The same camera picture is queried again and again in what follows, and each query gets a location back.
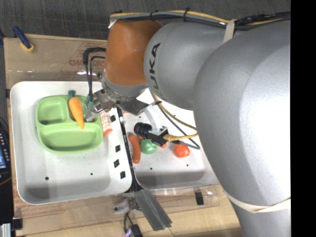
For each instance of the white and orange packet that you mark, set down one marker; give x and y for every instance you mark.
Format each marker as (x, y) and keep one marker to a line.
(106, 125)

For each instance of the thin black rod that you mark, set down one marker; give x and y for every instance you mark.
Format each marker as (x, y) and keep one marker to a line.
(128, 154)

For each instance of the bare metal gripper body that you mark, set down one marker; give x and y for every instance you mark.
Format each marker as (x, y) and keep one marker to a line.
(111, 102)

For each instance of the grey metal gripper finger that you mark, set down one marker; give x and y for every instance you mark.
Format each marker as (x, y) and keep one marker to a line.
(91, 116)

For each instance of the green toy pepper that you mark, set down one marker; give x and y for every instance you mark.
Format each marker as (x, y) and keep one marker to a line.
(148, 147)

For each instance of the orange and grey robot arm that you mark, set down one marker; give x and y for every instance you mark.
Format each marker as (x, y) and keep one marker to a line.
(222, 95)

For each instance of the orange carrot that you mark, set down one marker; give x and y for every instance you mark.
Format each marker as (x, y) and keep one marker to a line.
(76, 110)

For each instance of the orange sausage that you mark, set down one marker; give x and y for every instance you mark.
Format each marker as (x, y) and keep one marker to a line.
(135, 149)

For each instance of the brown cardboard board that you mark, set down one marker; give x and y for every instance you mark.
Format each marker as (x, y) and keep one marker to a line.
(54, 55)

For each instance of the green divided plate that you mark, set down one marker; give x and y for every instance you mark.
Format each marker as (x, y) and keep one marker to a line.
(69, 139)

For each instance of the orange toy pepper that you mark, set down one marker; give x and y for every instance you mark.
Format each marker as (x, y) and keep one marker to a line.
(181, 151)

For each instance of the white plastic tray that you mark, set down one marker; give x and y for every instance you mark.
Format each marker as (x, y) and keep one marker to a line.
(168, 171)
(66, 176)

